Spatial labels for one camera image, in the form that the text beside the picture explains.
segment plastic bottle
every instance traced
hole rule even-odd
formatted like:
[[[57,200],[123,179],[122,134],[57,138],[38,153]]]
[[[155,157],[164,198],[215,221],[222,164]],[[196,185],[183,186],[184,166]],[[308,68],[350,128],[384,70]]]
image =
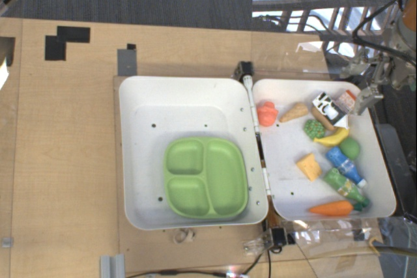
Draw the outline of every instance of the plastic bottle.
[[[358,170],[353,161],[342,153],[338,146],[335,146],[326,153],[326,158],[333,163],[333,166],[338,171],[346,176],[349,180],[352,180],[361,189],[366,186],[366,181],[358,174]]]
[[[350,180],[345,178],[336,168],[331,168],[324,176],[324,181],[335,189],[340,195],[353,199],[366,207],[370,201],[359,193],[359,189]]]

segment green plate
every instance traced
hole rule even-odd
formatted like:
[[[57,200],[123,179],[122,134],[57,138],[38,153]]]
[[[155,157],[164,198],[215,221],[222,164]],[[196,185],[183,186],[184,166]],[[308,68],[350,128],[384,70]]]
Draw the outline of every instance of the green plate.
[[[188,137],[169,144],[164,186],[172,210],[189,218],[234,217],[248,202],[242,153],[225,139]]]

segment yellow banana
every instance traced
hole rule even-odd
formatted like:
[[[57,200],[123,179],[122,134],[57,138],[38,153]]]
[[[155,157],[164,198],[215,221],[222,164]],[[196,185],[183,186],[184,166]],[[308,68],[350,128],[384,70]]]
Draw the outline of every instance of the yellow banana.
[[[332,135],[323,138],[314,138],[315,143],[320,143],[326,147],[338,146],[349,135],[349,129],[338,128]]]

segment orange carrot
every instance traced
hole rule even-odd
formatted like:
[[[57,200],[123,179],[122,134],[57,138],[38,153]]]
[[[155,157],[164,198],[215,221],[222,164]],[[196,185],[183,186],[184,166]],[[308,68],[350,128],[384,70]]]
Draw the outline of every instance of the orange carrot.
[[[314,206],[309,209],[311,213],[317,213],[330,216],[344,216],[352,212],[352,210],[361,211],[362,205],[353,206],[348,201],[328,202],[327,204]]]

